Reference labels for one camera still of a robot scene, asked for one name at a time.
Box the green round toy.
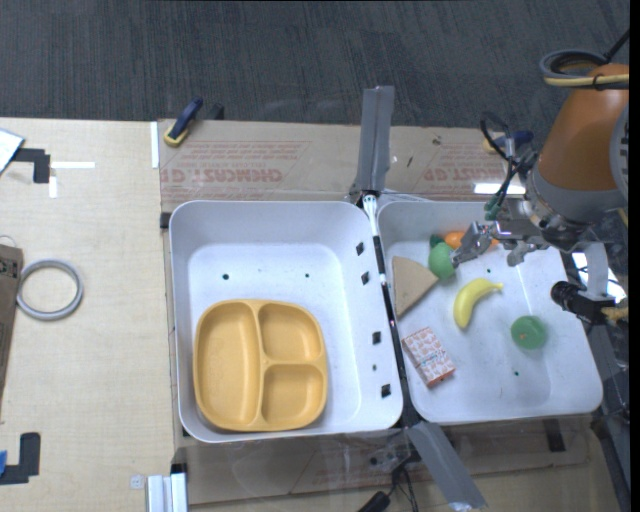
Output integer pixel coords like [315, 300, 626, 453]
[509, 314, 548, 352]

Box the orange carrot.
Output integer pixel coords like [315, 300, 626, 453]
[428, 230, 500, 251]

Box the light green round fruit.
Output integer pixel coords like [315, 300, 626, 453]
[427, 242, 458, 281]

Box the grey tape roll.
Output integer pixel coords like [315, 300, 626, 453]
[15, 257, 85, 322]

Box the orange patterned carton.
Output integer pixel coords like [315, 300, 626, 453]
[400, 326, 458, 389]

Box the white plastic tray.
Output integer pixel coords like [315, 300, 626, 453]
[168, 199, 405, 445]
[375, 199, 605, 427]

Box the brown pizza slice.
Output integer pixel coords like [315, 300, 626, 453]
[391, 255, 441, 319]

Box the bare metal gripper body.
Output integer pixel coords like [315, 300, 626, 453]
[491, 211, 597, 253]

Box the black block with wires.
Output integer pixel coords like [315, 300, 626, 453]
[356, 489, 393, 512]

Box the black cylinder on white bracket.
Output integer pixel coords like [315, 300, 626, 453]
[549, 242, 619, 326]

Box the yellow divided plate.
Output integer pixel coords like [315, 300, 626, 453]
[192, 298, 330, 434]

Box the brown cardboard board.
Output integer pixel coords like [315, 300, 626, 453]
[157, 118, 604, 507]

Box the yellow banana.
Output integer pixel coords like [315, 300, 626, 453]
[452, 277, 505, 331]

